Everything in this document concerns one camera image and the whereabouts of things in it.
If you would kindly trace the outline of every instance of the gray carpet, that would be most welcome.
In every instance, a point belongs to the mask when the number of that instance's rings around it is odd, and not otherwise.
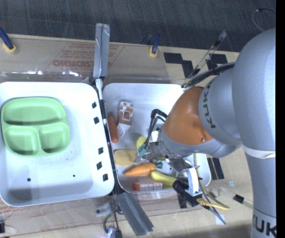
[[[254,14],[258,8],[266,8]],[[276,0],[0,0],[8,33],[93,40],[95,24],[111,27],[111,42],[141,43],[158,33],[161,46],[208,49],[222,30],[239,52],[262,30],[275,27]]]

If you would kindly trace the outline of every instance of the kuka logo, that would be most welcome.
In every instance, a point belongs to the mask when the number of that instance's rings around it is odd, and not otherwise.
[[[210,85],[211,85],[211,83],[207,85],[208,91],[204,93],[203,103],[208,101],[207,96],[208,96],[209,91],[210,91]],[[212,118],[210,117],[208,105],[207,104],[203,104],[203,108],[205,108],[207,110],[207,112],[204,114],[206,116],[206,118],[207,118],[207,122],[210,124],[210,127],[212,129],[215,128],[216,126],[213,124]]]
[[[277,225],[271,227],[271,224],[269,222],[265,222],[264,220],[259,221],[256,215],[253,215],[253,228],[255,228],[260,233],[265,233],[267,236],[270,236],[270,234],[272,234],[272,237],[277,237]]]

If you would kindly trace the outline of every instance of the small carton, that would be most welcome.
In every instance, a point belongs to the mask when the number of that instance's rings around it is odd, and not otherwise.
[[[122,137],[127,130],[132,126],[133,104],[122,101],[119,105],[119,119],[117,131],[119,137]]]

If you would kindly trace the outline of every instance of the green plate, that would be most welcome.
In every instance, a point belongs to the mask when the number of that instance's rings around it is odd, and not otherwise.
[[[64,107],[50,97],[7,101],[1,110],[1,127],[7,148],[20,157],[62,152],[71,138]]]

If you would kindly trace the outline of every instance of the white plastic tray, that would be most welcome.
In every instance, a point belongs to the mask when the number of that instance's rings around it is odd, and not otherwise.
[[[106,114],[113,114],[118,119],[118,108],[121,101],[126,101],[134,105],[132,126],[120,138],[118,143],[112,143],[113,150],[117,149],[132,149],[136,150],[136,141],[140,136],[147,137],[150,114],[153,109],[160,109],[169,114],[173,105],[183,93],[179,85],[175,84],[147,84],[147,83],[111,83],[103,89],[103,96],[105,101]],[[157,125],[160,127],[163,124],[158,120]],[[193,156],[187,158],[193,166]],[[211,173],[205,154],[198,154],[197,157],[199,173],[203,178],[203,184],[207,186],[211,181]],[[117,178],[121,187],[131,193],[144,193],[146,191],[137,191],[133,189],[134,182],[153,182],[150,176],[135,176],[127,177],[123,175],[124,169],[127,167],[120,167],[117,164]],[[176,172],[172,170],[166,162],[163,162],[163,168],[158,171],[175,176]],[[172,190],[170,187],[164,187],[161,190],[154,190],[160,192],[165,190]]]
[[[62,103],[70,123],[71,142],[65,151],[52,156],[18,157],[7,149],[0,122],[3,201],[18,207],[109,194],[114,176],[96,91],[83,83],[5,82],[0,84],[0,111],[10,99],[30,96],[53,97]]]

